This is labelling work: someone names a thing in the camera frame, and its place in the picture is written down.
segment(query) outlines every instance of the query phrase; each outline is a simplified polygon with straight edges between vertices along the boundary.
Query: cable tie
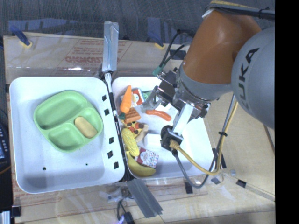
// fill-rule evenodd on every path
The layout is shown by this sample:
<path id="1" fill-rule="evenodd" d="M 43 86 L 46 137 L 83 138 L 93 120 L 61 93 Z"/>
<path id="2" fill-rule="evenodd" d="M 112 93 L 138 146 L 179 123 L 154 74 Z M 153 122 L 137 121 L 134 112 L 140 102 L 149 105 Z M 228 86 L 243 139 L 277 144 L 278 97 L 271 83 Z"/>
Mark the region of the cable tie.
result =
<path id="1" fill-rule="evenodd" d="M 263 18 L 261 17 L 262 11 L 263 11 L 263 10 L 269 10 L 269 9 L 270 9 L 269 7 L 266 7 L 266 8 L 263 8 L 263 9 L 259 10 L 259 11 L 258 11 L 258 18 L 259 18 L 259 19 L 263 19 Z"/>
<path id="2" fill-rule="evenodd" d="M 220 134 L 220 135 L 224 135 L 225 137 L 227 137 L 227 136 L 228 136 L 228 134 L 227 134 L 227 133 L 225 133 L 225 132 L 218 132 L 218 134 Z"/>

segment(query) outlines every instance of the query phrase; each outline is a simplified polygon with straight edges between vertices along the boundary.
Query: white tray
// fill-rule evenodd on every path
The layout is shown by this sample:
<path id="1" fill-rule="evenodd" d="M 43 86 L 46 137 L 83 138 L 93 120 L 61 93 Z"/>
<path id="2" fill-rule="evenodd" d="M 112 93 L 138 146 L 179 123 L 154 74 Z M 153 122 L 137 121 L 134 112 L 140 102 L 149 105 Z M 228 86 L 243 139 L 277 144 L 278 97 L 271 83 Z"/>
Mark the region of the white tray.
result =
<path id="1" fill-rule="evenodd" d="M 104 123 L 97 138 L 72 153 L 56 150 L 33 120 L 34 110 L 40 103 L 64 90 L 81 92 L 98 110 Z M 21 77 L 10 85 L 10 104 L 16 179 L 25 192 L 103 185 L 118 182 L 124 176 L 109 95 L 101 80 L 92 77 Z M 105 109 L 109 110 L 108 115 L 105 115 Z"/>
<path id="2" fill-rule="evenodd" d="M 120 96 L 124 94 L 127 86 L 130 84 L 132 89 L 139 88 L 142 91 L 151 91 L 155 85 L 159 85 L 161 80 L 156 77 L 120 77 L 113 81 L 112 89 L 114 92 L 114 100 L 117 107 L 120 105 Z M 161 147 L 160 132 L 165 125 L 173 125 L 173 120 L 177 114 L 177 110 L 171 105 L 167 107 L 159 106 L 157 110 L 164 110 L 172 116 L 172 120 L 167 122 L 160 117 L 153 115 L 142 114 L 141 107 L 137 106 L 136 110 L 141 115 L 140 123 L 149 125 L 148 136 L 137 144 L 159 155 L 156 166 L 156 173 L 149 177 L 138 177 L 131 173 L 136 178 L 156 179 L 156 178 L 173 178 L 183 177 L 182 171 L 178 166 L 176 158 L 172 153 Z M 202 118 L 194 119 L 187 124 L 182 132 L 184 137 L 181 147 L 203 168 L 209 169 L 213 160 L 214 154 L 210 144 L 210 140 L 206 131 L 206 127 Z M 194 167 L 181 153 L 178 156 L 189 176 L 203 174 L 199 169 Z"/>

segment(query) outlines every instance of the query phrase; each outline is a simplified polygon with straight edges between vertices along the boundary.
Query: banana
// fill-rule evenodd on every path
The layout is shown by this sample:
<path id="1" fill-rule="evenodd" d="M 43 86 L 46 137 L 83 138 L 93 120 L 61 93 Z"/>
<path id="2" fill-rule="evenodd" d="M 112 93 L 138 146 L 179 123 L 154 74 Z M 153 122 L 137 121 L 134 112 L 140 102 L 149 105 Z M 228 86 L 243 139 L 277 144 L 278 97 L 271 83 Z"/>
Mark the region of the banana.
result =
<path id="1" fill-rule="evenodd" d="M 128 166 L 130 170 L 132 171 L 133 174 L 142 176 L 142 177 L 147 177 L 147 176 L 152 176 L 156 170 L 151 167 L 146 167 L 141 164 L 139 164 L 131 155 L 129 151 L 126 151 L 126 155 L 128 158 Z"/>

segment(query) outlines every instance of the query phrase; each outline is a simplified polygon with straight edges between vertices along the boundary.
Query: yellow corn cob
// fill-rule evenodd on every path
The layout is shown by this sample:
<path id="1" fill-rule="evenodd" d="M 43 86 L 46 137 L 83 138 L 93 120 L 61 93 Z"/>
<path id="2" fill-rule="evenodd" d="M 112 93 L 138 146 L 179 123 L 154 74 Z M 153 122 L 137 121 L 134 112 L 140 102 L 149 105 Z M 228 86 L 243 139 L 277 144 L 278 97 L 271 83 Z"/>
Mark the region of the yellow corn cob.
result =
<path id="1" fill-rule="evenodd" d="M 121 131 L 122 139 L 128 148 L 128 151 L 133 157 L 139 155 L 139 148 L 137 146 L 137 142 L 133 136 L 133 133 L 128 128 L 123 128 Z"/>

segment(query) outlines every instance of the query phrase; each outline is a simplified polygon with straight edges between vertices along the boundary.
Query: toy hot dog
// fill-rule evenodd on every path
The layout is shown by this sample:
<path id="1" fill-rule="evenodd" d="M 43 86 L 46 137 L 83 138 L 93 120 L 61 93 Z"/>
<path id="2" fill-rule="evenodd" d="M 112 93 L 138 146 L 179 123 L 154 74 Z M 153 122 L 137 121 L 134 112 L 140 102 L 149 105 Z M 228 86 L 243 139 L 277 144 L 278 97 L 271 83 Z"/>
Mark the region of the toy hot dog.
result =
<path id="1" fill-rule="evenodd" d="M 159 116 L 159 117 L 163 118 L 166 121 L 171 121 L 171 116 L 169 114 L 165 113 L 164 111 L 147 110 L 145 113 L 150 114 L 150 115 Z"/>

